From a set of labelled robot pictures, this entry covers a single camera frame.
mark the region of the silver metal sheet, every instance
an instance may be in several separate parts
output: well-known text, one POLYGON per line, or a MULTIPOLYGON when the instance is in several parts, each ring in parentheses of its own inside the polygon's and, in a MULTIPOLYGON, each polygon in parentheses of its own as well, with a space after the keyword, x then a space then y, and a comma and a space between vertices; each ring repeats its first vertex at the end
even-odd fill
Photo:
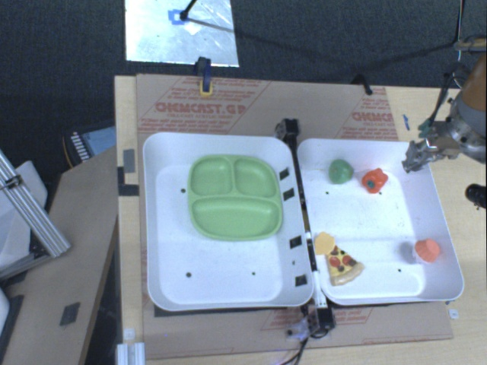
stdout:
POLYGON ((182 22, 190 1, 125 0, 127 60, 238 67, 230 0, 198 0, 182 22))

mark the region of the robotic hand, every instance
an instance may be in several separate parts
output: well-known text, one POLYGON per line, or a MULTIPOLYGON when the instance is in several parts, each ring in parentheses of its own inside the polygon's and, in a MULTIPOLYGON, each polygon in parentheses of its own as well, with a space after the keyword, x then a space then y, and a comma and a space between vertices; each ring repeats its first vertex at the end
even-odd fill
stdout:
MULTIPOLYGON (((426 163, 445 157, 457 158, 460 153, 485 163, 485 56, 484 53, 479 58, 462 91, 451 102, 450 115, 444 122, 436 122, 434 118, 447 96, 447 89, 454 75, 447 77, 435 111, 419 126, 419 137, 424 140, 409 143, 406 160, 403 161, 407 173, 420 170, 426 163)), ((466 197, 485 208, 485 186, 469 186, 466 197)))

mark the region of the yellow round object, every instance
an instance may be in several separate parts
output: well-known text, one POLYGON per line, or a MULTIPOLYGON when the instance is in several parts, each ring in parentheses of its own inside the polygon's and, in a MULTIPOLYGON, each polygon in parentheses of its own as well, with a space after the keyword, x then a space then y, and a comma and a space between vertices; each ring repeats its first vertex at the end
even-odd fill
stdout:
POLYGON ((335 248, 335 238, 322 231, 314 239, 314 251, 316 254, 330 254, 335 248))

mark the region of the green plate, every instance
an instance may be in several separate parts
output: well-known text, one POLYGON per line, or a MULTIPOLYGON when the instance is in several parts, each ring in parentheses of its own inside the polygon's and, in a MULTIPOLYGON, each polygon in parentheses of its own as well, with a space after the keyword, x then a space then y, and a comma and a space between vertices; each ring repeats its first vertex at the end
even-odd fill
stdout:
POLYGON ((193 226, 218 240, 261 240, 282 224, 282 203, 274 170, 245 156, 210 155, 189 171, 193 226))

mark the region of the pizza slice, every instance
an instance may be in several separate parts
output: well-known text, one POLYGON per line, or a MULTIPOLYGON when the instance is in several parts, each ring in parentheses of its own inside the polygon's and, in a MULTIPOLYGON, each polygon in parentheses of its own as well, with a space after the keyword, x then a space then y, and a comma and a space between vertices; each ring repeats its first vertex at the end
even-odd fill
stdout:
POLYGON ((328 233, 319 233, 314 240, 314 246, 316 254, 325 256, 332 285, 346 284, 364 270, 364 265, 354 260, 345 250, 341 250, 328 233))

